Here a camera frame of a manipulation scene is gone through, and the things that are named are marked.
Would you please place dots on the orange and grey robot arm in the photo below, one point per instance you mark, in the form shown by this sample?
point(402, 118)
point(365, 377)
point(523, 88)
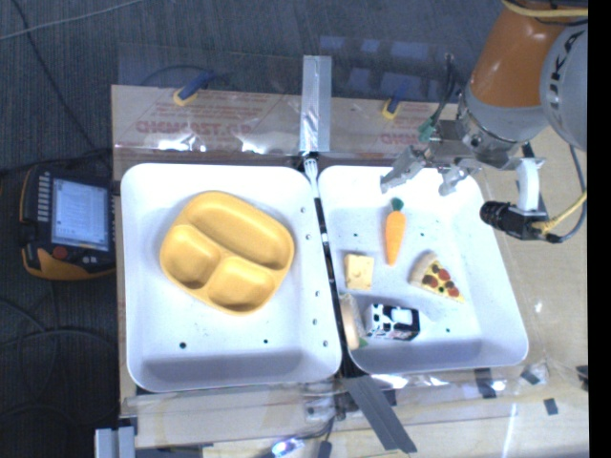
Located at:
point(515, 60)

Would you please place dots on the black cylinder on white bracket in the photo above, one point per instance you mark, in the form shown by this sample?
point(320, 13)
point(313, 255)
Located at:
point(518, 208)

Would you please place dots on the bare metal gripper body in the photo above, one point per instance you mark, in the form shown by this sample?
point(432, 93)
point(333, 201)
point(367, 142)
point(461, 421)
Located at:
point(465, 143)

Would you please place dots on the white plastic tray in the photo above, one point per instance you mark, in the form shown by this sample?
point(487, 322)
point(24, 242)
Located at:
point(429, 275)
point(224, 279)

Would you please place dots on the pizza slice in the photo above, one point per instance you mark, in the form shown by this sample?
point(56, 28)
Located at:
point(436, 275)

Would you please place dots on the orange carrot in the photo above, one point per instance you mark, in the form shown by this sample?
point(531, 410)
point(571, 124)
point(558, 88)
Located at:
point(395, 232)

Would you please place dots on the tan bread sandwich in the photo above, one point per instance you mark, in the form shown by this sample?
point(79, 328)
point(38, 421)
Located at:
point(351, 320)

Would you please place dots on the yellow cheese wedge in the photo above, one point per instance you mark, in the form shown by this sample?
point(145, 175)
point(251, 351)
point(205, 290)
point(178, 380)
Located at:
point(359, 271)

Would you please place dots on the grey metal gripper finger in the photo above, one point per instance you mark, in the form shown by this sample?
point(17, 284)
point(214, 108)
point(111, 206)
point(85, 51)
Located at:
point(402, 167)
point(451, 178)

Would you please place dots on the yellow divided plate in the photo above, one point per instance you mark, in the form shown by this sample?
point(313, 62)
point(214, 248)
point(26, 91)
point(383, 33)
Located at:
point(226, 251)

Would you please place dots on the brown cardboard board red print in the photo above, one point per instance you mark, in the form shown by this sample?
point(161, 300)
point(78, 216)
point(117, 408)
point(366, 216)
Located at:
point(157, 122)

